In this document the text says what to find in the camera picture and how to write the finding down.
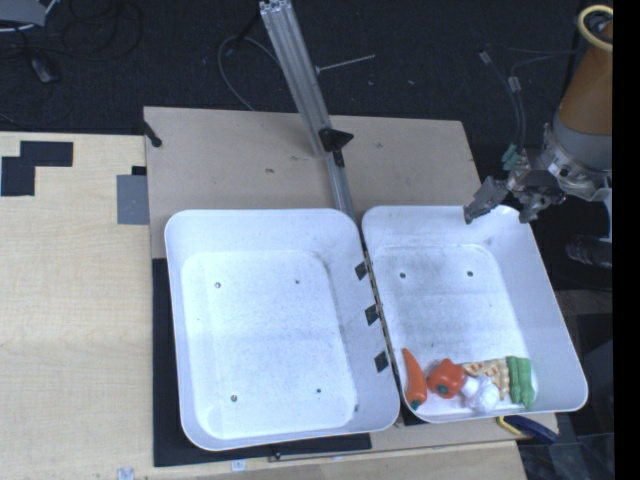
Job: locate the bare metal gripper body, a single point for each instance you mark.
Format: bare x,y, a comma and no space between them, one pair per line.
537,178

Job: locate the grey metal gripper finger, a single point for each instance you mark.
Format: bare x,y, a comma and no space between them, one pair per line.
532,209
484,199

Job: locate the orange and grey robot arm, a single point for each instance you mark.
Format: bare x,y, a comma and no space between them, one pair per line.
587,93

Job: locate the white plastic tray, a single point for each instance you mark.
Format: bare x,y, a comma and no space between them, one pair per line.
270,338
445,308

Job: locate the slice of pizza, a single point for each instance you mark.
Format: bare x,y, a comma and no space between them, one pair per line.
495,370

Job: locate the green asparagus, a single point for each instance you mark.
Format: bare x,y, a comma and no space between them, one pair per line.
521,380

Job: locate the orange bell pepper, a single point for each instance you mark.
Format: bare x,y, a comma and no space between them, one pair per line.
446,379

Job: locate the white crumpled lump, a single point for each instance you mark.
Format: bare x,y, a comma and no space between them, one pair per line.
482,395

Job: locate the orange carrot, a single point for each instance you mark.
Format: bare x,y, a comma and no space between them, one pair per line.
414,380

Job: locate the brown flat board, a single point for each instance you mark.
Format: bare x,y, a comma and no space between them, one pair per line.
240,168

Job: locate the black cylinder on white bracket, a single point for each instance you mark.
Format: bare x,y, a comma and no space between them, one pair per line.
590,252

